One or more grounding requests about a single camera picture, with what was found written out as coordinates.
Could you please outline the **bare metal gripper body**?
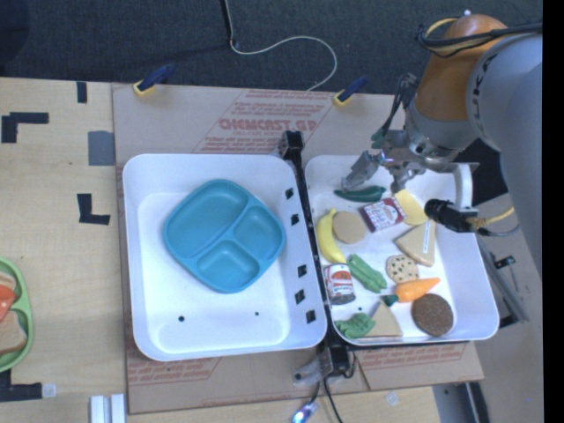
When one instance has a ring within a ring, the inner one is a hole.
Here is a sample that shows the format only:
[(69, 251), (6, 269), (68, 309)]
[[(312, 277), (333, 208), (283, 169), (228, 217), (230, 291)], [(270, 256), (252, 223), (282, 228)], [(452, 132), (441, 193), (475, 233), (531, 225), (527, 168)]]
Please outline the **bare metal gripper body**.
[(436, 145), (418, 133), (412, 137), (407, 130), (390, 130), (382, 144), (382, 156), (389, 168), (442, 171), (458, 154), (457, 149)]

